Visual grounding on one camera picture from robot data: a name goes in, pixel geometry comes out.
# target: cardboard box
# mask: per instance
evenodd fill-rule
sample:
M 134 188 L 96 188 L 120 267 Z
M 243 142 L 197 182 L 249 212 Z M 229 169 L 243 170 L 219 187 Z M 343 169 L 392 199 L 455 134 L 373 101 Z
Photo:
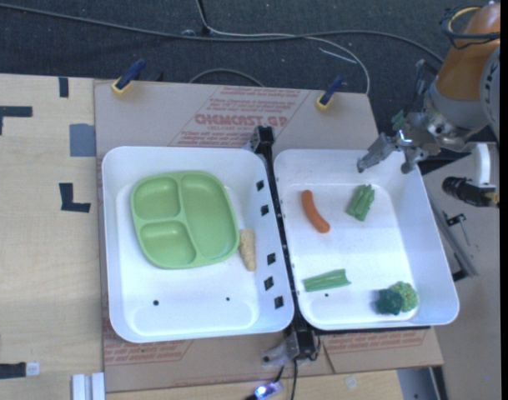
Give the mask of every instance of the cardboard box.
M 141 344 L 114 332 L 103 247 L 103 156 L 126 145 L 242 148 L 256 125 L 273 127 L 274 156 L 290 148 L 364 150 L 377 136 L 368 98 L 336 93 L 329 109 L 321 112 L 314 106 L 321 91 L 136 82 L 117 96 L 111 82 L 96 82 L 94 94 L 108 392 L 273 379 L 279 369 L 264 367 L 262 358 L 284 340 L 280 332 Z M 442 364 L 432 327 L 320 339 L 319 356 L 300 364 L 300 376 Z M 289 367 L 284 375 L 291 373 Z

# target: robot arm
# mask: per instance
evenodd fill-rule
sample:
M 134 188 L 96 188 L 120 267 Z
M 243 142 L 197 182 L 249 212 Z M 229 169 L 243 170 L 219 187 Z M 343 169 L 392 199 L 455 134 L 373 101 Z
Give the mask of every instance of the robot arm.
M 453 32 L 452 23 L 468 12 L 475 13 L 460 33 Z M 429 87 L 423 84 L 426 69 L 430 68 L 424 61 L 417 63 L 416 93 L 424 95 L 422 110 L 395 116 L 396 135 L 387 137 L 381 133 L 358 161 L 359 172 L 386 159 L 393 151 L 405 155 L 403 173 L 430 155 L 439 154 L 442 148 L 471 153 L 475 144 L 469 142 L 470 137 L 487 125 L 500 141 L 500 4 L 458 7 L 445 15 L 441 25 L 452 47 L 439 72 L 433 72 L 435 78 Z M 471 188 L 485 189 L 484 197 L 490 194 L 489 188 L 477 180 L 464 181 Z M 452 181 L 444 189 L 454 195 L 452 185 L 465 183 Z M 493 200 L 485 199 L 478 205 L 492 205 Z

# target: white tray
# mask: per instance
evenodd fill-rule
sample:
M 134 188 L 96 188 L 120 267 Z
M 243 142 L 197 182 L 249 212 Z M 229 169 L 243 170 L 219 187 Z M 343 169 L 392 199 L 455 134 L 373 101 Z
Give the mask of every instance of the white tray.
M 418 171 L 402 174 L 402 153 L 358 173 L 363 151 L 286 150 L 274 162 L 279 199 L 299 309 L 321 330 L 400 328 L 450 323 L 459 303 L 424 182 Z M 355 189 L 375 190 L 363 222 L 345 210 Z M 300 201 L 314 194 L 319 213 L 330 223 L 317 232 Z M 351 284 L 306 292 L 303 280 L 345 268 Z M 399 315 L 375 311 L 380 289 L 411 283 L 419 306 Z
M 278 332 L 289 325 L 293 298 L 269 181 L 257 155 L 227 148 L 119 147 L 107 153 L 102 170 L 109 314 L 118 335 L 145 343 Z M 133 185 L 183 170 L 209 172 L 224 184 L 239 228 L 255 231 L 255 272 L 246 270 L 239 252 L 223 262 L 173 270 L 144 257 L 131 217 Z

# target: blue clamp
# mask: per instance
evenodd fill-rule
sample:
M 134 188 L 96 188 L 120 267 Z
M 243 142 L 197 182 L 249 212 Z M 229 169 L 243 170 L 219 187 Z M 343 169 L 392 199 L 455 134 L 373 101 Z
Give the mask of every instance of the blue clamp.
M 136 79 L 138 75 L 146 68 L 146 61 L 139 59 L 120 77 L 116 82 L 111 85 L 113 92 L 121 95 L 125 93 L 131 86 L 131 81 Z
M 325 109 L 328 108 L 329 104 L 331 103 L 331 97 L 335 92 L 337 92 L 337 89 L 340 88 L 341 84 L 343 84 L 343 78 L 342 76 L 337 76 L 335 80 L 331 83 L 331 85 L 328 87 L 326 92 L 322 93 L 314 103 L 317 109 L 319 109 L 320 111 L 324 111 Z

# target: orange sausage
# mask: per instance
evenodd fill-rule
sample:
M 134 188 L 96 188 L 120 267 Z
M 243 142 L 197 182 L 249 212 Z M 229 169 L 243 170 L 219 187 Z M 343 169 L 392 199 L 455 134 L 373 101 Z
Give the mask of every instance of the orange sausage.
M 307 218 L 317 230 L 321 233 L 327 233 L 329 231 L 329 224 L 320 216 L 319 211 L 314 205 L 313 193 L 310 190 L 304 190 L 302 192 L 302 207 L 304 208 Z

